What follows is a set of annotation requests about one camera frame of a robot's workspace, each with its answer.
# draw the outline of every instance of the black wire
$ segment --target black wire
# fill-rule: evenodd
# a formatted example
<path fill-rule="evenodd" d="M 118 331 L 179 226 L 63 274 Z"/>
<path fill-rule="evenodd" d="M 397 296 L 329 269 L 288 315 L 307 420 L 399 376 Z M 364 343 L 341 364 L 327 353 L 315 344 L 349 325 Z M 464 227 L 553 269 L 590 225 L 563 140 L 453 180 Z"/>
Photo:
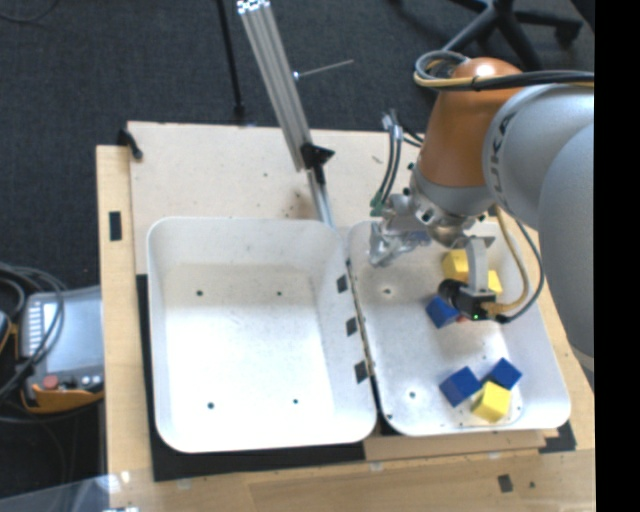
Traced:
<path fill-rule="evenodd" d="M 411 128 L 409 128 L 403 121 L 401 118 L 398 118 L 398 124 L 400 125 L 400 127 L 402 128 L 402 131 L 404 133 L 406 133 L 407 135 L 409 135 L 413 140 L 415 140 L 416 142 L 419 142 L 420 144 L 422 144 L 424 142 L 424 139 L 422 137 L 420 137 L 420 135 L 418 135 L 415 131 L 413 131 Z"/>
<path fill-rule="evenodd" d="M 387 160 L 387 170 L 384 173 L 384 179 L 382 180 L 382 184 L 378 189 L 378 193 L 382 197 L 384 195 L 384 190 L 387 186 L 387 182 L 391 177 L 391 173 L 393 172 L 393 161 L 395 155 L 395 141 L 394 141 L 394 133 L 393 133 L 393 125 L 389 127 L 389 158 Z"/>
<path fill-rule="evenodd" d="M 18 300 L 16 301 L 16 305 L 13 307 L 11 312 L 7 313 L 9 318 L 11 319 L 11 321 L 15 322 L 16 319 L 18 318 L 18 316 L 20 315 L 20 312 L 24 308 L 24 304 L 25 304 L 25 300 L 26 300 L 24 290 L 13 279 L 7 279 L 7 278 L 4 278 L 4 277 L 0 277 L 0 284 L 4 284 L 7 287 L 11 288 L 15 292 L 17 297 L 18 297 Z"/>
<path fill-rule="evenodd" d="M 66 478 L 67 478 L 67 461 L 66 461 L 66 457 L 64 455 L 64 448 L 62 447 L 62 443 L 60 442 L 60 440 L 58 439 L 58 437 L 55 435 L 55 433 L 53 432 L 53 430 L 51 430 L 51 428 L 42 420 L 40 420 L 35 414 L 33 414 L 30 411 L 27 411 L 26 409 L 23 409 L 22 407 L 19 407 L 15 404 L 10 404 L 11 406 L 13 406 L 16 410 L 20 411 L 22 414 L 24 414 L 25 416 L 29 417 L 31 419 L 31 423 L 32 425 L 38 425 L 39 427 L 41 427 L 46 433 L 47 435 L 51 438 L 51 440 L 53 441 L 53 444 L 56 447 L 56 450 L 58 451 L 58 455 L 60 456 L 60 473 L 62 474 L 62 478 L 61 478 L 61 484 L 66 483 Z"/>
<path fill-rule="evenodd" d="M 36 423 L 57 423 L 59 421 L 66 421 L 68 419 L 75 418 L 77 416 L 81 416 L 85 412 L 92 410 L 96 407 L 100 402 L 104 399 L 100 398 L 95 402 L 91 402 L 88 405 L 84 405 L 82 407 L 78 407 L 70 412 L 56 413 L 56 414 L 48 414 L 46 416 L 37 417 L 37 419 L 25 419 L 25 418 L 16 418 L 15 416 L 0 416 L 1 423 L 10 423 L 14 425 L 34 425 Z M 17 411 L 24 412 L 26 409 L 20 407 L 19 405 L 14 404 L 13 402 L 5 402 L 3 406 L 9 406 L 12 409 L 16 409 Z"/>
<path fill-rule="evenodd" d="M 533 242 L 533 240 L 529 236 L 529 233 L 527 233 L 527 230 L 522 225 L 522 223 L 520 221 L 516 220 L 516 224 L 520 228 L 520 231 L 522 231 L 522 234 L 524 235 L 524 238 L 526 239 L 527 243 L 531 247 L 531 250 L 533 251 L 534 256 L 536 257 L 536 261 L 538 262 L 538 270 L 539 270 L 539 273 L 540 273 L 540 279 L 538 280 L 538 286 L 536 287 L 536 291 L 533 293 L 533 295 L 527 301 L 527 303 L 524 306 L 522 306 L 522 308 L 517 313 L 514 313 L 511 316 L 496 315 L 496 320 L 501 324 L 506 324 L 506 323 L 512 322 L 516 318 L 522 316 L 533 305 L 533 303 L 538 300 L 538 297 L 540 296 L 540 293 L 542 292 L 542 288 L 544 287 L 544 271 L 543 271 L 543 268 L 542 268 L 542 258 L 540 256 L 540 253 L 538 252 L 536 244 Z"/>
<path fill-rule="evenodd" d="M 73 433 L 71 435 L 71 454 L 69 455 L 69 471 L 67 473 L 67 482 L 73 480 L 73 473 L 76 466 L 76 445 L 78 444 L 78 430 L 80 428 L 79 416 L 75 416 L 73 419 Z"/>
<path fill-rule="evenodd" d="M 435 50 L 418 57 L 414 68 L 420 78 L 429 80 L 434 78 L 434 75 L 428 74 L 425 70 L 430 66 L 431 62 L 439 61 L 434 64 L 431 69 L 434 70 L 435 75 L 438 75 L 441 78 L 443 74 L 449 77 L 456 66 L 467 60 L 469 60 L 469 57 L 458 52 L 450 50 Z"/>
<path fill-rule="evenodd" d="M 395 150 L 395 160 L 393 162 L 393 166 L 392 166 L 392 171 L 391 171 L 391 176 L 389 179 L 389 185 L 387 187 L 386 192 L 383 194 L 381 201 L 384 203 L 388 198 L 389 198 L 389 194 L 391 193 L 391 190 L 393 189 L 393 184 L 396 180 L 396 176 L 398 175 L 398 167 L 400 166 L 400 154 L 402 151 L 402 137 L 398 137 L 395 134 L 395 131 L 399 128 L 398 124 L 394 124 L 394 126 L 391 128 L 392 133 L 394 133 L 394 138 L 395 138 L 395 143 L 396 143 L 396 150 Z"/>
<path fill-rule="evenodd" d="M 51 324 L 47 328 L 44 336 L 27 361 L 21 366 L 21 368 L 0 388 L 0 406 L 7 400 L 10 393 L 12 393 L 19 385 L 21 380 L 31 371 L 34 364 L 37 364 L 44 355 L 55 345 L 62 331 L 62 325 L 64 324 L 64 300 L 62 297 L 62 289 L 66 288 L 64 284 L 56 277 L 37 270 L 31 267 L 11 267 L 5 263 L 0 263 L 0 276 L 4 276 L 5 279 L 10 279 L 14 282 L 22 282 L 27 286 L 31 292 L 45 291 L 45 288 L 37 282 L 36 279 L 40 279 L 53 288 L 56 295 L 56 311 L 53 315 Z"/>
<path fill-rule="evenodd" d="M 17 18 L 17 17 L 14 17 L 14 16 L 10 16 L 9 14 L 5 14 L 5 13 L 0 12 L 0 19 L 3 19 L 5 21 L 11 21 L 13 23 L 35 23 L 36 21 L 41 20 L 47 14 L 49 14 L 51 11 L 53 11 L 58 6 L 59 3 L 60 3 L 60 0 L 53 0 L 51 2 L 51 4 L 49 4 L 49 7 L 47 7 L 40 14 L 36 14 L 35 16 L 33 16 L 31 18 Z"/>
<path fill-rule="evenodd" d="M 416 142 L 415 140 L 408 139 L 407 137 L 403 137 L 402 140 L 404 142 L 406 142 L 407 144 L 409 144 L 410 146 L 415 146 L 417 148 L 421 148 L 422 147 L 422 144 L 420 144 L 419 142 Z"/>

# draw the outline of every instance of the wooden table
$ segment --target wooden table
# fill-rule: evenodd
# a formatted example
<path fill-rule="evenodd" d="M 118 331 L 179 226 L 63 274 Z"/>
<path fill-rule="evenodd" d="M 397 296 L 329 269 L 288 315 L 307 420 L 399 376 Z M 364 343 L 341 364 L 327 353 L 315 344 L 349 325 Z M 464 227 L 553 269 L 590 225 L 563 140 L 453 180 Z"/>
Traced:
<path fill-rule="evenodd" d="M 182 185 L 171 189 L 158 183 L 153 192 L 158 197 L 150 201 L 157 206 L 143 213 L 138 208 L 134 219 L 132 198 L 140 184 L 132 173 L 139 162 L 128 147 L 97 147 L 107 462 L 115 482 L 113 507 L 259 512 L 595 510 L 594 395 L 571 353 L 546 287 L 539 305 L 569 389 L 575 450 L 538 451 L 547 440 L 559 436 L 556 429 L 426 439 L 374 433 L 365 440 L 363 462 L 155 482 L 135 284 L 141 270 L 136 251 L 141 250 L 148 223 L 154 216 L 171 213 L 176 194 L 198 196 L 191 203 L 196 212 L 203 208 L 207 214 L 242 215 L 246 205 L 259 202 L 259 215 L 266 217 L 314 218 L 314 211 L 306 177 L 293 169 L 278 129 L 137 122 L 129 123 L 129 129 L 145 153 L 145 168 L 157 161 L 179 176 Z M 366 220 L 369 199 L 386 165 L 386 135 L 324 130 L 313 130 L 312 135 L 314 143 L 336 151 L 325 168 L 336 226 Z M 151 145 L 162 145 L 163 140 L 167 141 L 166 154 L 145 152 Z M 401 169 L 415 158 L 410 151 L 404 153 Z M 194 168 L 200 164 L 188 164 L 181 155 L 196 155 L 194 162 L 210 168 L 206 179 L 213 188 L 196 190 L 193 184 L 189 188 L 189 177 L 201 173 Z M 280 190 L 281 196 L 265 198 L 261 183 L 238 186 L 243 169 L 255 170 L 256 166 L 260 172 L 255 175 L 275 180 L 272 189 Z M 408 173 L 401 174 L 396 187 L 402 188 L 407 180 Z M 221 187 L 228 194 L 197 206 L 202 194 L 206 198 Z M 121 228 L 115 236 L 114 219 Z M 512 232 L 518 239 L 517 229 Z M 524 246 L 523 238 L 517 241 Z M 526 263 L 535 268 L 531 259 Z"/>

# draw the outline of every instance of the wooden board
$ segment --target wooden board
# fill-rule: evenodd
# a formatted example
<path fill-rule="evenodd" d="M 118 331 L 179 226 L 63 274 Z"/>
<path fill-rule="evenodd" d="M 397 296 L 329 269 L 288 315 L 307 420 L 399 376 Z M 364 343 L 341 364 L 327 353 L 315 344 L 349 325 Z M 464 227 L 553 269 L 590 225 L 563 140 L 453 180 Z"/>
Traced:
<path fill-rule="evenodd" d="M 160 126 L 166 130 L 166 125 L 148 125 L 145 126 L 149 132 L 160 130 Z M 184 128 L 184 125 L 176 125 L 175 128 Z M 215 140 L 210 135 L 220 135 L 220 130 L 233 133 L 236 127 L 211 127 L 198 125 L 197 127 L 188 127 L 199 133 L 196 139 L 189 139 L 194 144 L 195 141 Z M 306 193 L 304 177 L 299 173 L 296 174 L 292 168 L 287 167 L 288 153 L 284 145 L 282 152 L 273 152 L 275 137 L 281 136 L 274 129 L 251 129 L 257 130 L 261 134 L 259 139 L 263 139 L 264 147 L 271 147 L 272 155 L 277 155 L 273 160 L 265 160 L 259 162 L 260 171 L 264 173 L 284 172 L 292 175 L 292 181 L 299 187 L 298 192 L 301 197 Z M 358 201 L 345 202 L 342 204 L 341 198 L 345 196 L 350 200 L 354 199 L 354 194 L 358 185 L 360 189 L 369 188 L 363 183 L 377 182 L 383 173 L 382 166 L 372 172 L 373 177 L 359 179 L 356 169 L 368 168 L 370 162 L 380 160 L 384 162 L 386 158 L 386 145 L 384 134 L 359 133 L 359 132 L 312 132 L 314 140 L 319 145 L 324 145 L 336 150 L 336 156 L 331 161 L 331 166 L 327 169 L 328 183 L 331 185 L 330 197 L 337 219 L 338 225 L 346 226 L 350 220 L 358 218 L 362 215 L 362 198 Z M 137 139 L 141 149 L 144 151 L 145 145 L 143 139 Z M 127 472 L 137 475 L 146 475 L 136 479 L 134 487 L 130 488 L 131 492 L 138 493 L 141 489 L 145 489 L 144 493 L 152 493 L 155 495 L 156 490 L 159 495 L 165 496 L 166 502 L 170 503 L 170 496 L 184 493 L 184 489 L 179 489 L 172 483 L 155 484 L 152 481 L 151 453 L 148 442 L 148 425 L 146 418 L 146 397 L 143 387 L 142 372 L 142 354 L 140 348 L 139 324 L 137 315 L 137 295 L 135 289 L 135 273 L 136 273 L 136 257 L 135 257 L 135 235 L 133 213 L 132 213 L 132 189 L 131 189 L 131 166 L 132 159 L 128 148 L 116 146 L 99 146 L 96 152 L 97 157 L 97 184 L 98 184 L 98 205 L 99 205 L 99 227 L 100 227 L 100 258 L 101 258 L 101 283 L 104 303 L 104 332 L 105 332 L 105 362 L 106 362 L 106 418 L 107 418 L 107 452 L 109 471 L 114 474 Z M 180 162 L 176 161 L 175 165 L 179 168 Z M 233 168 L 233 163 L 229 160 L 226 166 Z M 349 169 L 344 171 L 342 182 L 339 178 L 340 174 L 331 174 L 333 169 Z M 366 205 L 368 205 L 369 193 L 360 192 L 360 195 L 366 197 Z M 229 201 L 237 199 L 237 196 L 229 195 Z M 299 216 L 305 218 L 305 215 L 313 215 L 310 209 L 310 201 L 302 201 L 302 205 L 297 210 Z M 289 215 L 293 211 L 289 209 L 280 209 L 282 216 Z M 120 240 L 112 240 L 110 233 L 110 220 L 113 218 L 112 212 L 119 212 L 122 238 Z M 565 376 L 565 381 L 569 388 L 572 400 L 571 426 L 577 440 L 578 450 L 581 452 L 580 457 L 584 454 L 582 450 L 586 450 L 586 454 L 591 453 L 594 457 L 595 450 L 595 432 L 594 432 L 594 403 L 593 393 L 582 374 L 575 358 L 571 354 L 564 331 L 553 307 L 553 302 L 545 288 L 540 298 L 540 306 L 545 318 L 545 324 L 549 332 L 550 339 L 553 342 L 554 349 L 558 356 L 560 366 Z M 444 464 L 459 464 L 458 456 L 460 454 L 476 453 L 477 456 L 485 460 L 491 460 L 500 453 L 500 457 L 505 454 L 527 454 L 534 460 L 542 458 L 545 460 L 548 455 L 536 455 L 535 448 L 544 444 L 545 436 L 554 436 L 557 432 L 519 432 L 509 433 L 507 435 L 480 435 L 477 439 L 474 436 L 465 436 L 465 440 L 459 439 L 459 436 L 442 436 L 442 438 L 432 439 L 430 443 L 420 444 L 419 439 L 389 438 L 373 435 L 367 439 L 365 448 L 367 458 L 375 461 L 386 460 L 385 465 L 393 464 L 392 459 L 397 459 L 397 464 L 401 468 L 413 471 L 416 461 L 436 460 Z M 341 481 L 342 472 L 345 467 L 356 468 L 369 467 L 361 464 L 330 466 L 328 468 L 320 468 L 323 478 L 334 479 L 336 482 Z M 262 492 L 261 487 L 267 482 L 279 482 L 286 474 L 292 475 L 309 474 L 305 470 L 288 470 L 284 472 L 265 472 L 265 473 L 249 473 L 242 475 L 224 475 L 215 478 L 199 478 L 190 482 L 190 493 L 198 492 L 203 496 L 212 492 L 211 489 L 218 489 L 221 482 L 224 482 L 226 488 L 235 488 L 242 492 L 234 493 L 240 501 L 249 497 L 254 491 Z M 247 481 L 252 478 L 258 478 L 260 486 L 248 487 Z M 220 510 L 251 510 L 250 508 L 239 506 L 240 502 L 233 502 L 233 506 L 221 508 Z M 155 510 L 164 510 L 163 508 L 154 508 Z"/>

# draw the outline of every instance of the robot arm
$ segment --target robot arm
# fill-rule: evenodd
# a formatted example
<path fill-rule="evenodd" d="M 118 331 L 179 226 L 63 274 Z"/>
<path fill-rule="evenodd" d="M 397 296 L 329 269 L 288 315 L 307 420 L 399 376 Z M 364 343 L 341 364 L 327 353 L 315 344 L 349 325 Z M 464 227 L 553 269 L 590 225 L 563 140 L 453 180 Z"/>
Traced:
<path fill-rule="evenodd" d="M 486 90 L 439 92 L 409 187 L 379 208 L 370 262 L 390 265 L 433 241 L 481 253 L 483 245 L 470 244 L 465 231 L 497 205 L 538 232 L 549 290 L 574 353 L 592 377 L 593 87 L 542 79 L 529 85 L 503 61 L 454 55 L 455 68 L 440 82 L 500 78 Z M 524 85 L 501 88 L 508 77 Z M 420 80 L 427 87 L 438 82 L 416 76 Z M 469 287 L 443 283 L 439 291 L 465 304 L 457 305 L 468 318 L 495 319 L 480 289 L 470 280 Z M 468 296 L 460 298 L 461 291 Z M 478 315 L 485 307 L 487 314 Z"/>

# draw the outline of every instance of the black clamp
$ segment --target black clamp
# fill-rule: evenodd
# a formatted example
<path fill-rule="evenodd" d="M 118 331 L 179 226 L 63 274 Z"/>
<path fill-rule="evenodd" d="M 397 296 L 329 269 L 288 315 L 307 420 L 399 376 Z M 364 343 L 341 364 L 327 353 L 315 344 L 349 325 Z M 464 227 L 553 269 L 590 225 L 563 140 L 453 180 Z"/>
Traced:
<path fill-rule="evenodd" d="M 305 142 L 300 150 L 302 152 L 304 166 L 307 169 L 313 169 L 316 181 L 320 185 L 325 185 L 327 181 L 324 177 L 324 170 L 322 169 L 322 166 L 326 164 L 329 161 L 329 158 L 335 155 L 336 152 L 331 149 L 314 146 L 310 142 Z"/>
<path fill-rule="evenodd" d="M 136 139 L 133 138 L 131 132 L 126 128 L 120 128 L 118 132 L 118 146 L 129 146 L 131 148 L 131 154 L 136 160 L 142 159 L 142 150 L 138 147 Z"/>

